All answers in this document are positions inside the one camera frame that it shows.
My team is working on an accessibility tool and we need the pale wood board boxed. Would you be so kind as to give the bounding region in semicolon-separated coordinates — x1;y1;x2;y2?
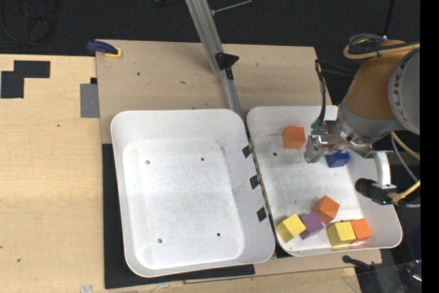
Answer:
94;39;383;286

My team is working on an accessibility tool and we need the yellow cube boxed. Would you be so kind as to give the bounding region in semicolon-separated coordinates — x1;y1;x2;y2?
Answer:
325;220;357;249
275;213;307;244

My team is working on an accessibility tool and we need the orange cube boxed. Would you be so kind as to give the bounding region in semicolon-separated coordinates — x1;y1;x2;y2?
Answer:
313;195;341;225
281;125;307;150
350;218;373;241

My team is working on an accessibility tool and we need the white plastic tray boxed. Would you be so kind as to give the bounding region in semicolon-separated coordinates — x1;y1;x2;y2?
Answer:
246;104;403;258
110;108;276;279

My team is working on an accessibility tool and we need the blue cube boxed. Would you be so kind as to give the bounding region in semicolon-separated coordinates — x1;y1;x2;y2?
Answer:
324;150;351;169

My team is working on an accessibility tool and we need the purple cube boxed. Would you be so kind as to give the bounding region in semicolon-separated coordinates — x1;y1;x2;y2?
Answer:
298;211;325;240

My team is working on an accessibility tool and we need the black cylinder on white bracket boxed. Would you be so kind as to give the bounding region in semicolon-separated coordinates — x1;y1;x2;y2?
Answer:
354;150;399;207

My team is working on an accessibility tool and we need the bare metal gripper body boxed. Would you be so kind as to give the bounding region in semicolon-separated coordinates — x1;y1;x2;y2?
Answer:
314;119;374;159

